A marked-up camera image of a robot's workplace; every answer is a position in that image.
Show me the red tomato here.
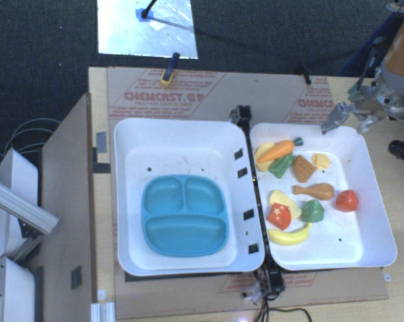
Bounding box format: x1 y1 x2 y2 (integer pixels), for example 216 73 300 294
334 189 360 213

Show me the orange carrot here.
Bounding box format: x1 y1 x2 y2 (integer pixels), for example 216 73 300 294
256 136 305 164

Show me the yellow fruit slice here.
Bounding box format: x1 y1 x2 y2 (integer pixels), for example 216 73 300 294
268 189 303 220

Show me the blue divided plate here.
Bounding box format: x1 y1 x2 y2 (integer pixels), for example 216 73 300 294
140 174 230 258

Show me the black block with thin wires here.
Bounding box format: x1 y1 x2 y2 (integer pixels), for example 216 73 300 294
254 267 286 299
230 105 253 125

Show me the brown biscuit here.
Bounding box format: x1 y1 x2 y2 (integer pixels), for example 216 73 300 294
291 154 317 184

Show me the pale yellow cheese piece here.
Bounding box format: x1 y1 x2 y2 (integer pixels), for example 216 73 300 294
311 152 332 172

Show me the brown chicken drumstick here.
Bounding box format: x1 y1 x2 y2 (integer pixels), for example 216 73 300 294
292 182 336 202

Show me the brown cardboard board, red print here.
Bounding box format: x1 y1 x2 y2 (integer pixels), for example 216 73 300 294
106 66 390 320

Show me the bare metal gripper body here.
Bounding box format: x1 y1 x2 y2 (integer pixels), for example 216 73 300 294
350 86 404 121

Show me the yellow potato chip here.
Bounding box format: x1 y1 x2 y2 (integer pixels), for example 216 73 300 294
253 142 277 172

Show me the red pizza slice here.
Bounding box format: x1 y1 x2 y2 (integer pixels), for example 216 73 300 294
266 203 293 231

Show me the green bell pepper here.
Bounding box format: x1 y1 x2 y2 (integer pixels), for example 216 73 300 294
299 199 325 223

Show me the thin black and white rod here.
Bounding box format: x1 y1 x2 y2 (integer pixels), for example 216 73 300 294
242 121 274 278

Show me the white plastic tray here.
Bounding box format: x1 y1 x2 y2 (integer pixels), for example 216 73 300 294
249 122 399 272
113 117 266 277

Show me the black cylinder on white bracket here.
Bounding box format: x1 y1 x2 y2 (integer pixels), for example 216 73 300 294
387 139 404 167

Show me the yellow banana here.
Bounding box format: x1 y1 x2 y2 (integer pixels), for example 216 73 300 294
267 221 314 247

